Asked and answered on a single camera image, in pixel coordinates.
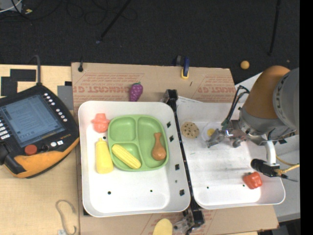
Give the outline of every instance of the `green plate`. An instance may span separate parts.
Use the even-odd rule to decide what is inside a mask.
[[[166,150],[166,157],[161,161],[152,157],[152,149],[156,142],[154,133],[157,132],[162,134],[160,142]],[[108,127],[108,143],[112,161],[121,170],[156,170],[168,162],[168,143],[163,125],[155,117],[149,115],[124,115],[113,118]],[[132,153],[141,162],[141,168],[132,169],[120,161],[112,153],[114,144],[119,144]]]

